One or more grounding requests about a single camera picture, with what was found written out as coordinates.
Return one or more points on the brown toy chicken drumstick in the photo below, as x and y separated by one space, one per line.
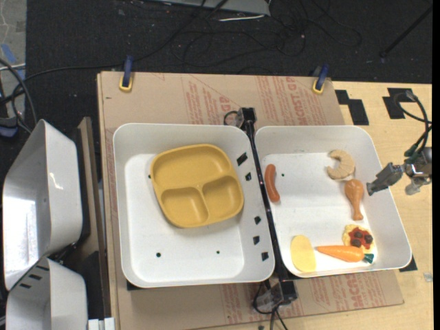
354 191

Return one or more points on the thin black rod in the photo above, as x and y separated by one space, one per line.
261 181

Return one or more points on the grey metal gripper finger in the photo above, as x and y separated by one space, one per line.
388 175

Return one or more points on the yellow divided plate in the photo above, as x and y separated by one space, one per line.
192 170

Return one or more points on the toy spaghetti with meatballs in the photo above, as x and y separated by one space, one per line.
359 236

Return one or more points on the orange toy sausage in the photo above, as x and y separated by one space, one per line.
271 184

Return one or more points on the orange toy carrot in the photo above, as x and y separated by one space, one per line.
343 253

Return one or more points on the pale yellow oval slice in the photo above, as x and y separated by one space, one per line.
302 253

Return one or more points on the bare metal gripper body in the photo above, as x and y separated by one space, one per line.
421 170

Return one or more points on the white plastic tray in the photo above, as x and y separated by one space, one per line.
309 205
192 253

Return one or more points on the brown cardboard board red print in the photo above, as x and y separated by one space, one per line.
206 95

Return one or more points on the beige toy croissant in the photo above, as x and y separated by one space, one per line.
345 165

